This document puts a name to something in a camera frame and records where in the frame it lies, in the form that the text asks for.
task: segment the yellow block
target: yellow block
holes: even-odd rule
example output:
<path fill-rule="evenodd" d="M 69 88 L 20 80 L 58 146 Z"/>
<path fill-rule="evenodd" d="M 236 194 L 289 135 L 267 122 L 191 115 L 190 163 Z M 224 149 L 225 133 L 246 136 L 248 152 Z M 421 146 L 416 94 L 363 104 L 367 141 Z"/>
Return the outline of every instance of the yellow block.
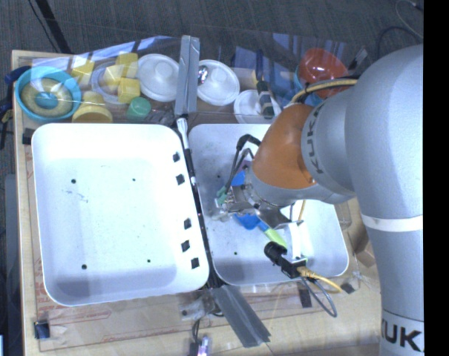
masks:
<path fill-rule="evenodd" d="M 85 91 L 81 105 L 105 105 L 104 96 L 95 91 Z"/>
<path fill-rule="evenodd" d="M 111 92 L 116 92 L 122 78 L 124 65 L 113 65 L 105 68 L 104 82 Z"/>
<path fill-rule="evenodd" d="M 139 80 L 121 78 L 118 91 L 119 102 L 129 104 L 137 96 L 140 96 Z"/>
<path fill-rule="evenodd" d="M 113 120 L 112 113 L 100 105 L 81 106 L 73 115 L 73 122 L 111 123 Z"/>
<path fill-rule="evenodd" d="M 84 87 L 89 84 L 95 63 L 96 62 L 84 58 L 74 60 L 71 76 L 76 79 L 79 86 Z"/>
<path fill-rule="evenodd" d="M 135 78 L 138 70 L 138 55 L 137 53 L 119 54 L 115 60 L 115 64 L 124 65 L 122 77 Z"/>

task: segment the plastic bowl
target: plastic bowl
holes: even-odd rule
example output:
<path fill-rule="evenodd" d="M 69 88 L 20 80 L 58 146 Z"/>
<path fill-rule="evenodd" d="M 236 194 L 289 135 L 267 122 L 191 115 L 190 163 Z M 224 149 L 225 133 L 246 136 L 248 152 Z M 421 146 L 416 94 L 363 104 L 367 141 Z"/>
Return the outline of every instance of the plastic bowl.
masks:
<path fill-rule="evenodd" d="M 341 78 L 348 75 L 348 69 L 343 62 L 325 49 L 313 47 L 306 51 L 297 69 L 302 85 L 311 85 L 323 80 Z M 322 99 L 335 95 L 346 88 L 333 88 L 316 92 Z"/>
<path fill-rule="evenodd" d="M 42 79 L 42 78 L 49 78 L 54 79 L 58 82 L 61 82 L 64 87 L 68 89 L 68 91 L 71 93 L 72 99 L 73 99 L 73 105 L 71 110 L 61 116 L 41 116 L 37 113 L 32 112 L 22 101 L 21 94 L 23 91 L 23 88 L 32 80 L 34 79 Z M 22 108 L 23 112 L 26 113 L 27 116 L 29 116 L 31 119 L 36 120 L 37 122 L 41 123 L 47 123 L 47 122 L 58 122 L 63 119 L 67 119 L 68 117 L 71 117 L 74 112 L 76 112 L 77 108 L 81 104 L 81 89 L 79 88 L 79 85 L 77 84 L 76 80 L 66 73 L 63 70 L 60 70 L 55 67 L 50 66 L 36 66 L 32 67 L 31 69 L 25 71 L 18 79 L 18 82 L 15 85 L 15 97 L 18 101 L 19 106 Z"/>

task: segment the gray floor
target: gray floor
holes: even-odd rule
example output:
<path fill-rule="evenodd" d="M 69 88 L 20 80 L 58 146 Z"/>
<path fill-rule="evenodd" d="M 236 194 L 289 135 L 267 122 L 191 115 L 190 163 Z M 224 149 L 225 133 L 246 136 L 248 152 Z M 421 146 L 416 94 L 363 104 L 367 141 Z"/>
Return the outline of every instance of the gray floor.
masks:
<path fill-rule="evenodd" d="M 73 53 L 116 45 L 153 35 L 193 35 L 199 26 L 314 36 L 365 46 L 371 62 L 423 40 L 398 17 L 401 0 L 48 0 Z M 410 0 L 424 7 L 424 0 Z M 39 17 L 37 4 L 32 1 Z M 424 13 L 402 1 L 399 13 L 423 33 Z M 35 17 L 28 0 L 0 0 L 0 99 L 13 49 L 58 51 L 44 20 Z M 0 150 L 0 231 L 6 226 L 5 177 L 14 174 L 13 137 Z M 0 273 L 7 273 L 7 242 L 0 236 Z M 0 333 L 5 299 L 0 275 Z"/>

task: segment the black clamp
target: black clamp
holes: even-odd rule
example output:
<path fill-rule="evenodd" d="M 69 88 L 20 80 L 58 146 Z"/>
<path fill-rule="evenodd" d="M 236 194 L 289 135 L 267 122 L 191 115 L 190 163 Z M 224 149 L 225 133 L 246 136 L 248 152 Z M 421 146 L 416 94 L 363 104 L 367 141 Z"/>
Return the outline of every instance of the black clamp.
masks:
<path fill-rule="evenodd" d="M 33 325 L 35 339 L 48 339 L 50 337 L 49 324 L 46 320 L 34 322 Z"/>
<path fill-rule="evenodd" d="M 19 67 L 4 77 L 4 82 L 7 84 L 7 96 L 0 100 L 0 123 L 2 124 L 0 150 L 4 148 L 8 121 L 13 117 L 13 83 L 28 69 L 30 66 Z"/>
<path fill-rule="evenodd" d="M 267 243 L 263 249 L 263 252 L 274 264 L 281 267 L 282 273 L 291 279 L 300 277 L 301 275 L 297 268 L 307 264 L 306 258 L 296 261 L 289 261 L 284 257 L 286 254 L 286 248 L 274 241 Z"/>

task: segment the white tray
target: white tray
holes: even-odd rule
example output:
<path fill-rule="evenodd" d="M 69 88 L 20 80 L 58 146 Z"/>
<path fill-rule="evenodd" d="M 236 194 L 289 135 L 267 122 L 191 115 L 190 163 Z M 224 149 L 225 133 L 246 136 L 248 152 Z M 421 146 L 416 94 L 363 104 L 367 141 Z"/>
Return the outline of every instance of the white tray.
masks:
<path fill-rule="evenodd" d="M 206 283 L 196 206 L 172 129 L 47 124 L 32 149 L 45 288 L 57 303 L 176 294 Z"/>
<path fill-rule="evenodd" d="M 189 134 L 214 268 L 231 285 L 289 281 L 264 254 L 269 239 L 259 228 L 249 231 L 237 220 L 221 222 L 212 218 L 216 211 L 214 198 L 229 178 L 237 141 L 244 134 L 262 139 L 268 128 L 265 124 L 202 124 Z M 251 148 L 253 154 L 258 149 L 250 143 L 245 148 Z M 294 220 L 300 208 L 301 202 L 295 204 Z M 289 209 L 283 209 L 282 213 L 289 216 Z M 334 205 L 308 200 L 303 219 L 306 225 L 299 227 L 298 241 L 302 253 L 309 258 L 307 266 L 325 277 L 344 273 L 349 256 Z"/>

